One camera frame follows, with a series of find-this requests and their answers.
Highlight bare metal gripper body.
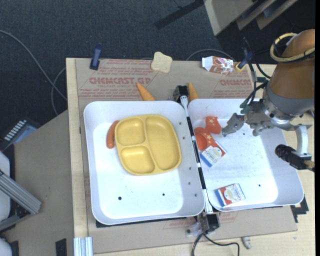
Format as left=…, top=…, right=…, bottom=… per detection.
left=243, top=99, right=305, bottom=131

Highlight white plastic tray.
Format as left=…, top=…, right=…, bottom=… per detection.
left=83, top=100, right=206, bottom=225
left=187, top=97, right=305, bottom=212

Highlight blue and white carton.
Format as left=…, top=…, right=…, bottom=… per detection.
left=199, top=140, right=228, bottom=168

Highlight orange carrot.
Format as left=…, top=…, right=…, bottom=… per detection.
left=136, top=82, right=156, bottom=102
left=187, top=82, right=200, bottom=100

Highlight thin black and white rod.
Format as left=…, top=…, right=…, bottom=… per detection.
left=180, top=95, right=214, bottom=214

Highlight white and orange carton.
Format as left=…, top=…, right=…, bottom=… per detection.
left=201, top=55, right=235, bottom=76

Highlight red and blue carton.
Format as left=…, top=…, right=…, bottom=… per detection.
left=215, top=182, right=247, bottom=208

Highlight yellow divided plate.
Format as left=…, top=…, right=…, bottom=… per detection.
left=114, top=114, right=182, bottom=176

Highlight beige bread slice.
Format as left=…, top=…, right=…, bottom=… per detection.
left=150, top=51, right=174, bottom=74

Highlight brown cardboard board red print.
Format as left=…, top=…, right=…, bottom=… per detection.
left=74, top=58, right=299, bottom=255

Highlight orange sausage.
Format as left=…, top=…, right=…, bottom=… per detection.
left=105, top=120, right=121, bottom=150

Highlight black cylinder on white bracket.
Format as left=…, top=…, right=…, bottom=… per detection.
left=274, top=124, right=314, bottom=171

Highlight black block with thin wires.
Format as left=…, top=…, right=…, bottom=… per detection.
left=196, top=212, right=221, bottom=235
left=172, top=85, right=190, bottom=102

